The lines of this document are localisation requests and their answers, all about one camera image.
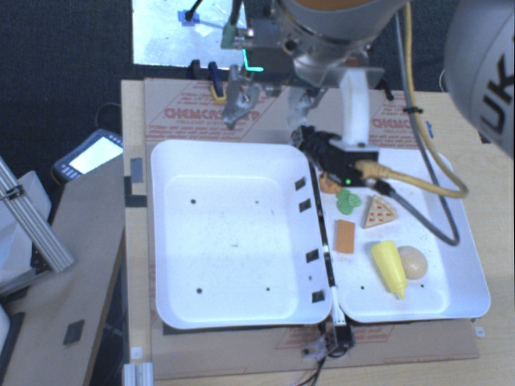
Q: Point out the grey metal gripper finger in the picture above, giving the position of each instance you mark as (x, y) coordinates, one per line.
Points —
(301, 105)
(238, 103)

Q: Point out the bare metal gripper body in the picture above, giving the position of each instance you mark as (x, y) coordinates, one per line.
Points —
(269, 60)

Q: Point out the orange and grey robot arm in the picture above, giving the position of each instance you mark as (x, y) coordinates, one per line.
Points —
(342, 14)

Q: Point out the brown cardboard board red print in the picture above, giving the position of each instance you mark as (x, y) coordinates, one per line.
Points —
(257, 111)

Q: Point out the orange carrot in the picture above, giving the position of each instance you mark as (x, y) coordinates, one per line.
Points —
(328, 185)

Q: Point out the green broccoli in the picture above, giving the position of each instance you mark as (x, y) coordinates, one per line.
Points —
(347, 201)

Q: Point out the white plastic tray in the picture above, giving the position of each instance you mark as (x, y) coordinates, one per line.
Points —
(233, 235)
(442, 288)

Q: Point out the pizza slice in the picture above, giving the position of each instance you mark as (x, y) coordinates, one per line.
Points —
(378, 213)

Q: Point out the orange rectangular block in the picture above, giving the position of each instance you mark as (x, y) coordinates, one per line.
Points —
(345, 236)

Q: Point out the thin black and white rod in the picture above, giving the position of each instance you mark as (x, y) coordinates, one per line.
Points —
(326, 251)

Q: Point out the yellow bottle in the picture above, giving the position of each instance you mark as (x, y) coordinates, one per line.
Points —
(389, 268)

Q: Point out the beige bread roll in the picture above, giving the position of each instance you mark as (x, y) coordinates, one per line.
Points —
(415, 263)

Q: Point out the black cylinder on white bracket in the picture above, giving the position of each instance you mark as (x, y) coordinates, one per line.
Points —
(355, 107)

